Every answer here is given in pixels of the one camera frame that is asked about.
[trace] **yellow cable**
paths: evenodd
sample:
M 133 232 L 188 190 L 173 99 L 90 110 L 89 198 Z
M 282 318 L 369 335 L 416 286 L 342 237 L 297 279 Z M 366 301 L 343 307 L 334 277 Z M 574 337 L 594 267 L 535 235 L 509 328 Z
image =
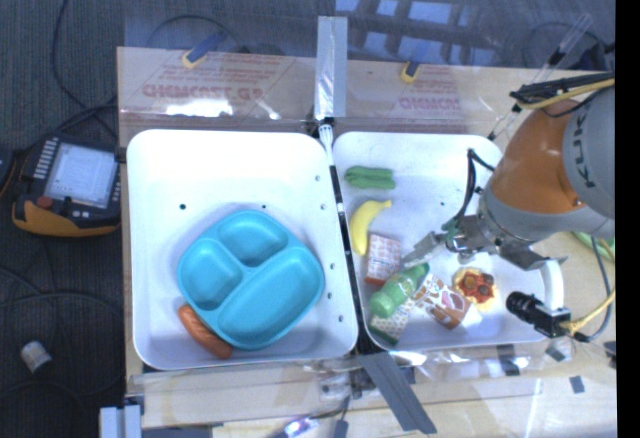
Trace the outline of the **yellow cable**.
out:
M 611 259 L 611 261 L 613 262 L 613 264 L 615 266 L 615 255 L 614 255 L 613 251 L 611 250 L 611 248 L 609 247 L 609 245 L 607 244 L 607 242 L 603 241 L 602 239 L 598 239 L 598 242 L 606 250 L 607 254 L 609 255 L 609 258 Z M 607 298 L 602 303 L 600 303 L 596 308 L 594 308 L 591 312 L 589 312 L 587 315 L 585 315 L 584 317 L 582 317 L 580 319 L 575 319 L 573 321 L 562 322 L 562 323 L 560 323 L 560 326 L 562 326 L 563 328 L 566 328 L 567 330 L 569 330 L 569 333 L 571 333 L 573 335 L 580 328 L 584 327 L 594 317 L 596 317 L 599 313 L 601 313 L 603 310 L 605 310 L 611 303 L 613 303 L 613 300 L 615 299 L 615 297 L 616 297 L 616 287 L 615 287 L 615 284 L 614 284 L 613 288 L 611 289 L 611 293 L 609 294 L 609 296 L 607 296 Z
M 587 93 L 590 91 L 596 91 L 602 88 L 608 88 L 609 86 L 614 86 L 615 83 L 616 83 L 615 78 L 607 79 L 605 81 L 594 82 L 592 84 L 587 84 L 575 90 L 567 91 L 566 93 L 562 93 L 560 95 L 556 95 L 555 97 L 541 100 L 539 102 L 533 102 L 530 104 L 518 102 L 518 107 L 521 107 L 522 109 L 541 109 L 543 107 L 550 106 L 551 104 L 555 104 L 556 102 L 560 102 L 561 100 L 567 100 L 571 97 L 575 97 L 576 95 L 582 95 L 583 93 Z

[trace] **yellow banana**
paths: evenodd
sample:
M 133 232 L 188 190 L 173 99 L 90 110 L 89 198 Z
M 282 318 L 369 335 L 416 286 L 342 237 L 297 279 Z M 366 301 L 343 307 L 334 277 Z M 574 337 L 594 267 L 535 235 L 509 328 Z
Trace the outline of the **yellow banana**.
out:
M 358 255 L 367 252 L 369 242 L 369 224 L 380 213 L 382 209 L 391 207 L 391 200 L 379 202 L 377 200 L 367 200 L 351 216 L 349 229 L 351 231 L 351 246 Z

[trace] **green bottle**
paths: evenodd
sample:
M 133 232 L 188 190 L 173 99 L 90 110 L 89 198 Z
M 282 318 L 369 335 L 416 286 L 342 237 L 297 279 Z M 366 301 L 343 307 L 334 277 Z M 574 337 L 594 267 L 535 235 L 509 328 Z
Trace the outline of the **green bottle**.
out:
M 418 289 L 418 282 L 428 271 L 429 264 L 423 263 L 392 274 L 369 298 L 371 312 L 378 317 L 391 317 L 396 308 Z

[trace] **blue divided plate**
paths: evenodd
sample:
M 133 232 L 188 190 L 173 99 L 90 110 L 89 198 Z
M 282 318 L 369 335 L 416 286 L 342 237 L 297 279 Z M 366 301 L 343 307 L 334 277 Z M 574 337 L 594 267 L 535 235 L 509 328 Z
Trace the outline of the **blue divided plate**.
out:
M 322 266 L 271 216 L 241 210 L 200 235 L 178 262 L 178 285 L 201 320 L 239 349 L 267 347 L 315 305 Z

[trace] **device screen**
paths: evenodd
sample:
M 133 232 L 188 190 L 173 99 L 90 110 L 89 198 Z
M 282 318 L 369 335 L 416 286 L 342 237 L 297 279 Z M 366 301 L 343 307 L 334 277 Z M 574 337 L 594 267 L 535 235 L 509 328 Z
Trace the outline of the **device screen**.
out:
M 61 143 L 44 194 L 106 209 L 117 167 L 109 152 Z

